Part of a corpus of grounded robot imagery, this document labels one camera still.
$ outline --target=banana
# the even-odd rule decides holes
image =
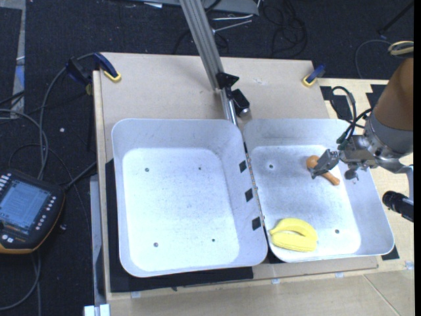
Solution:
[[[296,232],[305,236],[308,239],[317,241],[317,232],[311,226],[311,224],[307,223],[304,220],[296,219],[296,218],[286,218],[282,219],[272,230],[269,230],[270,235],[274,235],[277,232],[290,230],[292,232]]]
[[[314,251],[317,247],[317,240],[315,239],[284,231],[272,235],[272,243],[275,246],[295,251]]]

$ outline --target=blue clamp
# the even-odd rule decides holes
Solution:
[[[303,78],[303,84],[306,87],[311,87],[317,80],[318,77],[322,77],[326,72],[325,69],[326,65],[318,66],[311,74],[307,75]]]
[[[100,53],[94,53],[93,58],[95,62],[99,64],[99,66],[104,70],[104,75],[108,77],[113,82],[118,82],[121,80],[121,74],[114,69],[111,62],[105,58],[104,55]]]

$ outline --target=robotic hand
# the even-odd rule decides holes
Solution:
[[[400,158],[414,149],[414,59],[405,59],[389,80],[374,109],[358,116],[338,139],[338,151],[327,149],[317,165],[310,169],[313,178],[328,172],[339,161],[347,163],[346,179],[358,179],[357,170],[383,167],[393,173],[405,173],[409,197],[388,191],[383,203],[414,221],[414,166],[403,165]],[[355,124],[364,117],[363,135],[354,135]]]

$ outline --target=black floor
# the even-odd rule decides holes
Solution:
[[[259,17],[246,26],[221,31],[217,42],[221,56],[312,60],[315,66],[326,65],[327,77],[388,79],[400,60],[387,54],[385,41],[414,39],[414,9],[383,37],[378,30],[411,1],[264,0]],[[210,18],[226,15],[209,12]],[[235,22],[212,21],[211,25],[221,28]],[[25,112],[39,120],[45,92],[69,58],[94,51],[172,54],[186,30],[179,7],[156,9],[119,0],[26,0]],[[8,43],[16,43],[16,32],[7,26],[0,32],[9,37],[0,41],[3,53]],[[180,55],[197,54],[189,36],[176,49]],[[90,59],[82,63],[93,67]],[[12,92],[14,68],[6,68],[8,82],[1,84],[0,102]],[[95,160],[95,137],[89,135],[92,98],[84,94],[81,84],[64,77],[55,84],[47,104],[44,129],[52,152],[44,178],[64,184],[70,180],[69,173],[76,176]],[[0,167],[7,167],[14,151],[27,145],[13,156],[11,166],[36,176],[38,142],[37,128],[28,121],[0,122]],[[39,293],[44,316],[81,315],[83,307],[93,303],[89,199],[87,177],[68,193],[61,221],[66,231],[55,232],[41,247]],[[0,256],[0,308],[23,297],[34,279],[30,256]],[[36,315],[37,305],[35,291],[0,315]]]

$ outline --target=brown cylinder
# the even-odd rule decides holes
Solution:
[[[374,114],[379,122],[398,130],[414,130],[414,59],[405,59],[393,73]]]

